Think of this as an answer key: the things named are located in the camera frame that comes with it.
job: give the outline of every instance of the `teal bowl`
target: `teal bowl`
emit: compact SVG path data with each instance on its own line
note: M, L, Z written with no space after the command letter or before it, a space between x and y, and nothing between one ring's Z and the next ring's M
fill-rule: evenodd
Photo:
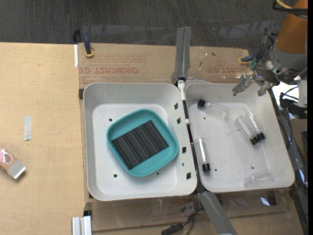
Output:
M147 160L141 162L140 164L136 165L135 167L128 169L119 154L117 153L112 143L112 140L124 135L125 133L139 127L140 125L150 120L164 137L164 139L168 143L168 147L156 153ZM145 177L157 172L158 170L166 166L170 161L172 161L179 152L177 139L173 135L170 128L157 113L149 109L142 109L132 112L114 122L107 130L107 141L116 159L129 174L135 177Z

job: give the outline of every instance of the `white plastic tray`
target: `white plastic tray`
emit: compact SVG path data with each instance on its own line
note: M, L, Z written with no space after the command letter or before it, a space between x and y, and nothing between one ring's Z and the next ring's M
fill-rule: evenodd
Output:
M165 197L189 195L195 190L197 178L193 156L181 95L175 86L93 83L84 90L84 108L87 182L94 198L111 201ZM107 144L106 132L114 121L143 108L155 111L169 126L179 142L179 154L157 173L137 178L117 161Z
M200 171L203 186L211 192L284 188L294 182L294 171L269 94L258 96L258 85L233 96L231 84L190 84L186 87L193 139L206 138L211 171ZM225 105L228 119L206 114L197 107L199 99ZM234 125L234 119L253 110L266 139L251 145ZM273 181L245 187L243 179L269 170Z

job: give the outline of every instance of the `gray carpet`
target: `gray carpet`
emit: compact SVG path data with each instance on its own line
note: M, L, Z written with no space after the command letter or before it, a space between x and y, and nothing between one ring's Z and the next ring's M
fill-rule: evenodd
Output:
M0 41L71 44L74 30L99 43L175 45L192 27L193 46L256 52L264 28L278 32L286 14L274 0L0 0Z

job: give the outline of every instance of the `black cap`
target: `black cap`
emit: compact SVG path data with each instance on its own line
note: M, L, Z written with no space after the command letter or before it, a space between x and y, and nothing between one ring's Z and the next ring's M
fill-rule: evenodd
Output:
M259 139L260 141L263 140L263 139L265 139L265 136L264 136L263 132L259 133L259 134L257 135L257 137L258 137L258 139Z
M211 170L210 164L203 164L202 165L202 170L203 171L210 171Z
M250 142L255 145L258 141L260 141L260 139L258 138L258 136L254 136L252 138L250 138Z
M205 101L202 100L202 99L199 99L199 101L198 101L198 106L199 106L199 107L204 107L204 106L205 106Z
M84 211L83 217L91 216L91 211Z

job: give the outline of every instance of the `plastic vial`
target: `plastic vial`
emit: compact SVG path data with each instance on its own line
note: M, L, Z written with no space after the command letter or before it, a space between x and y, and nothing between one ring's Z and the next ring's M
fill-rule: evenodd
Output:
M195 150L198 159L198 165L204 172L210 171L210 163L208 159L205 138L198 138L195 140Z
M203 108L208 114L225 119L229 108L217 103L206 102L202 99L198 101L198 107Z
M256 186L268 182L273 182L273 176L269 171L264 171L260 173L255 173L244 178L245 187Z
M253 111L249 111L246 113L246 116L250 119L251 124L253 125L254 129L255 129L255 134L257 136L257 138L261 141L263 139L265 139L265 136L263 134L263 130L260 127L260 124L258 122L258 120L255 117L255 114Z
M257 137L257 131L247 115L237 117L235 119L235 125L252 144L256 144L260 141Z

